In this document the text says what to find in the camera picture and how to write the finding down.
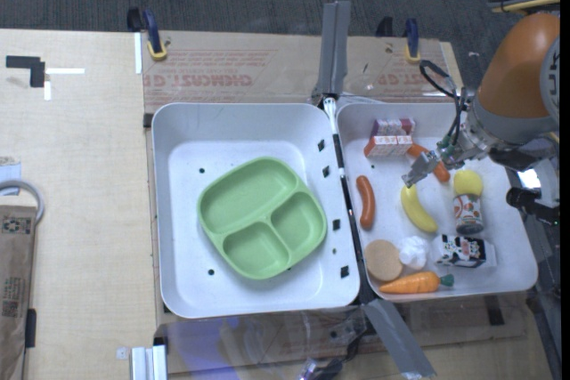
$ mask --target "white tray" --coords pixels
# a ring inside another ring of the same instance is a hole
[[[155,113],[152,141],[160,286],[170,311],[196,319],[328,309],[356,298],[354,244],[323,111],[292,103],[173,103]],[[290,270],[253,280],[216,251],[199,226],[196,204],[214,179],[262,156],[283,160],[304,180],[322,205],[328,229],[316,250]]]
[[[398,239],[414,235],[429,240],[435,236],[416,228],[400,203],[400,190],[404,186],[402,175],[410,171],[413,158],[407,155],[395,158],[364,156],[362,150],[370,138],[374,119],[412,117],[416,122],[414,140],[434,149],[436,142],[447,133],[454,115],[455,109],[451,103],[353,103],[339,109],[338,134],[344,151],[346,177],[357,222],[362,211],[362,201],[356,189],[356,177],[366,175],[376,197],[376,219],[372,228],[363,230],[359,226],[362,249],[374,239],[386,239],[394,243]],[[440,276],[452,273],[455,285],[451,288],[440,286],[437,292],[428,294],[382,294],[378,291],[379,282],[369,277],[370,286],[378,296],[390,301],[406,302],[515,292],[527,290],[534,285],[538,278],[538,267],[520,213],[505,200],[510,188],[505,169],[489,158],[469,161],[464,169],[475,170],[483,178],[481,212],[485,228],[474,237],[494,244],[497,266],[468,269],[429,264],[426,269],[436,271]],[[434,175],[417,184],[420,201],[438,222],[440,228],[437,234],[457,236],[452,207],[454,173],[451,171],[452,178],[446,184],[440,183]],[[414,271],[406,267],[403,274],[411,272]]]

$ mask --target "brown round object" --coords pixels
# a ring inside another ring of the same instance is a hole
[[[388,282],[402,273],[400,251],[390,241],[373,240],[364,248],[366,270],[376,280]]]

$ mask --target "divided green plate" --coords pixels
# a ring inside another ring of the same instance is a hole
[[[269,279],[321,244],[327,220],[301,178],[284,162],[261,157],[236,166],[198,198],[202,229],[241,275]]]

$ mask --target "hot dog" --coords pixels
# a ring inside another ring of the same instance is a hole
[[[376,200],[374,199],[374,191],[368,178],[364,175],[356,178],[356,188],[362,198],[362,213],[360,216],[360,224],[365,230],[369,230],[374,222],[374,213],[376,212]]]
[[[422,152],[429,152],[429,150],[415,142],[410,146],[408,150],[406,150],[406,153],[410,154],[414,158],[418,158],[419,154]],[[447,171],[447,168],[445,168],[442,162],[439,162],[437,164],[436,168],[434,169],[434,175],[439,182],[448,182],[451,178],[449,171]]]

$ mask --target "carrot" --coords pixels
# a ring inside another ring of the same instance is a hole
[[[416,272],[381,285],[379,291],[396,295],[430,293],[436,291],[440,284],[452,287],[453,275],[447,274],[440,278],[433,271]]]
[[[412,157],[418,158],[419,154],[421,154],[422,152],[429,152],[429,150],[414,142],[410,146],[410,148],[406,150],[406,152],[410,154]],[[439,180],[439,182],[448,182],[451,178],[449,171],[447,171],[447,169],[445,168],[444,164],[441,161],[437,164],[436,169],[434,170],[434,175]]]
[[[374,190],[372,190],[371,182],[364,175],[360,175],[356,178],[356,188],[362,198],[360,224],[365,230],[369,230],[374,222],[374,213],[376,212]]]

